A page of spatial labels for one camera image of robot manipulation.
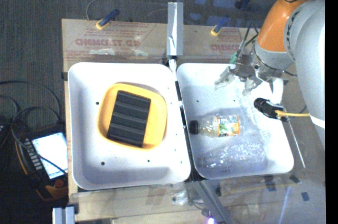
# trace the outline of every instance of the yellow object with black center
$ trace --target yellow object with black center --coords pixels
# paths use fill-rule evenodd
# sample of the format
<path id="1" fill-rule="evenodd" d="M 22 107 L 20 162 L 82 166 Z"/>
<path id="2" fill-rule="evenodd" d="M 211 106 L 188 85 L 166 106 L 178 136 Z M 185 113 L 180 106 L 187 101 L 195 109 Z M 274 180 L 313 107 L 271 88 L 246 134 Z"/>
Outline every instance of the yellow object with black center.
<path id="1" fill-rule="evenodd" d="M 138 86 L 116 83 L 106 91 L 100 104 L 98 129 L 108 142 L 150 150 L 161 143 L 166 121 L 167 105 L 161 95 Z"/>

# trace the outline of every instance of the bottle label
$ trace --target bottle label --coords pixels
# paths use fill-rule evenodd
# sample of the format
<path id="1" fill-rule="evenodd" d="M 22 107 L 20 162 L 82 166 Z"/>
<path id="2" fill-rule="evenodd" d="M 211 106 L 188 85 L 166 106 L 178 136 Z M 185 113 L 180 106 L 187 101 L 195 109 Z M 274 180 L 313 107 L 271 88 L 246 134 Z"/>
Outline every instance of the bottle label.
<path id="1" fill-rule="evenodd" d="M 219 122 L 219 137 L 238 136 L 240 125 L 237 115 L 217 115 Z"/>

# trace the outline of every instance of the dark floor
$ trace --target dark floor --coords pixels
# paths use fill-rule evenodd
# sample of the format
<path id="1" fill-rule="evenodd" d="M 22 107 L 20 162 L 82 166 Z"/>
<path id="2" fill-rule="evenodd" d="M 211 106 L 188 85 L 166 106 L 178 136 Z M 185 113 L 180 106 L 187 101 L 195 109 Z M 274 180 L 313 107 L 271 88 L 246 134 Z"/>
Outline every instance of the dark floor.
<path id="1" fill-rule="evenodd" d="M 64 87 L 62 73 L 62 18 L 86 19 L 86 8 L 93 0 L 0 0 L 0 82 L 8 80 L 31 83 L 0 83 L 0 116 L 5 122 L 16 114 L 8 97 L 20 109 L 38 108 L 22 116 L 28 130 L 55 123 L 46 107 L 57 110 L 51 94 L 34 83 L 48 87 L 61 105 L 64 120 Z M 183 1 L 185 23 L 213 25 L 215 16 L 228 16 L 226 26 L 260 27 L 275 0 L 251 0 L 246 10 L 234 5 L 236 0 L 98 0 L 90 5 L 90 19 L 99 19 L 114 7 L 126 12 L 118 20 L 165 23 L 155 10 L 167 2 Z M 0 223 L 51 223 L 53 207 L 65 206 L 67 199 L 43 202 L 27 183 L 18 161 L 14 140 L 8 136 L 0 147 Z"/>

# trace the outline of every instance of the black bottle cap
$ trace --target black bottle cap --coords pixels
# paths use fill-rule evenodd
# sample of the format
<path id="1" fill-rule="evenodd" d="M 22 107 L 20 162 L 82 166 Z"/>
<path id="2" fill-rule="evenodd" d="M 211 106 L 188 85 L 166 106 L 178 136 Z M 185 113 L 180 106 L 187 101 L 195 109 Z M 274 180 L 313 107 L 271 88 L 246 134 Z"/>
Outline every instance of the black bottle cap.
<path id="1" fill-rule="evenodd" d="M 199 133 L 199 122 L 197 120 L 191 120 L 189 123 L 189 133 L 198 134 Z"/>

